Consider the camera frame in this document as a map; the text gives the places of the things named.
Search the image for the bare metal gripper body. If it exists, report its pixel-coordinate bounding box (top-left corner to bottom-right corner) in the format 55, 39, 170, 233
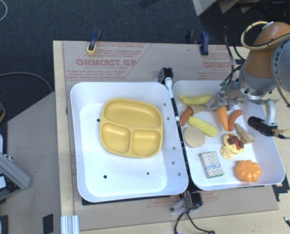
226, 85, 267, 105

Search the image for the orange carrot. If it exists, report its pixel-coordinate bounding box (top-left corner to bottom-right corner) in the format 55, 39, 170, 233
215, 105, 229, 132

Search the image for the orange sausage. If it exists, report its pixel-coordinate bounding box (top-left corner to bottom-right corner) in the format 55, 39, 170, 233
227, 109, 244, 132
179, 105, 195, 127

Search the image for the beige ice cream cone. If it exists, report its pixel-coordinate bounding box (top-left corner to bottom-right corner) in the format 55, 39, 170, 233
190, 104, 208, 115
233, 123, 255, 144

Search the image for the yellow banana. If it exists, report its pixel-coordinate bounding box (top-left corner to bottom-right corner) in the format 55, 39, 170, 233
179, 94, 213, 106

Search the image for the yellow corn cob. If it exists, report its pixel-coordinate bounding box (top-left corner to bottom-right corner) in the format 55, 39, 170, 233
187, 116, 219, 138

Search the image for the yellow pastry with red topping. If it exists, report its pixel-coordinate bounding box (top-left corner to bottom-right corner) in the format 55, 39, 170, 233
219, 133, 246, 160

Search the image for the beige round biscuit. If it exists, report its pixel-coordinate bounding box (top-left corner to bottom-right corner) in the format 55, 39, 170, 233
183, 126, 206, 148

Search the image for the thin black and white rod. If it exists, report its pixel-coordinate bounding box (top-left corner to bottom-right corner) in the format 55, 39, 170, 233
164, 77, 192, 193

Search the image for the white plastic tray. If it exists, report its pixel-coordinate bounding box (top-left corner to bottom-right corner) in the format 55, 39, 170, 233
171, 79, 286, 192
69, 81, 190, 203

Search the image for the white patterned carton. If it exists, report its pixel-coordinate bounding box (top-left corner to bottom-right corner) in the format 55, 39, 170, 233
199, 151, 225, 179

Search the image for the orange pumpkin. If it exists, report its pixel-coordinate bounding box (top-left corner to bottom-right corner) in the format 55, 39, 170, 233
235, 159, 262, 183

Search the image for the yellow divided plate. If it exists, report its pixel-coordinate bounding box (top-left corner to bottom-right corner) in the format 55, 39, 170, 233
99, 97, 165, 159

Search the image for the brown cardboard board red print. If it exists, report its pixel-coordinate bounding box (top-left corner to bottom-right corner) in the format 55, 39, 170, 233
62, 40, 280, 231

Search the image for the black cylinder on white bracket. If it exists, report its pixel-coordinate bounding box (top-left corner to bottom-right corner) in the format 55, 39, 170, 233
247, 98, 279, 137

